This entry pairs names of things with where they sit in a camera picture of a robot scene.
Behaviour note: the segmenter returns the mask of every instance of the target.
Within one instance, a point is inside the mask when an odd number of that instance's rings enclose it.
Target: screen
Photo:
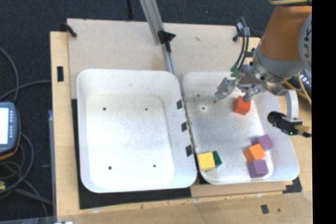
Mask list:
[[[9,109],[0,108],[0,144],[8,143],[8,117]]]

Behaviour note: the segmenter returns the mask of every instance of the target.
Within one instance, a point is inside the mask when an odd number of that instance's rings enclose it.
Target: empty white tray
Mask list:
[[[230,72],[191,72],[183,77],[185,106],[191,123],[196,153],[217,151],[222,164],[215,170],[201,171],[211,184],[290,181],[299,174],[299,164],[290,137],[267,121],[271,111],[280,112],[276,96],[269,92],[253,97],[246,115],[233,112],[239,95],[236,88],[231,95],[214,103],[212,93]],[[252,140],[268,134],[274,147],[264,158],[269,173],[251,178],[243,151]]]
[[[196,180],[178,79],[87,69],[77,77],[80,174],[95,193],[184,188]]]

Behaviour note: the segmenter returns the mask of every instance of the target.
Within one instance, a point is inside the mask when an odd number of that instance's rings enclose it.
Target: handheld device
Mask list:
[[[12,102],[0,102],[0,161],[13,156],[19,146],[19,114]]]

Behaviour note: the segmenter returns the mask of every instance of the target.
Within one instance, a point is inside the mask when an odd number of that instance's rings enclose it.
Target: orange block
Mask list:
[[[244,155],[247,159],[247,162],[250,163],[256,159],[261,159],[266,156],[265,151],[263,150],[260,144],[255,144],[244,151]]]
[[[239,96],[233,104],[233,111],[241,115],[246,115],[247,112],[250,111],[250,108],[251,101],[244,102],[241,96]]]

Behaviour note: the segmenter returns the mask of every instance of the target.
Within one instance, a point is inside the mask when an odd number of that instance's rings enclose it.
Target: purple cube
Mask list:
[[[260,144],[264,151],[273,147],[273,142],[269,138],[268,134],[257,137],[252,141],[252,145]]]
[[[268,174],[268,167],[264,159],[256,159],[247,164],[250,177],[261,177]]]

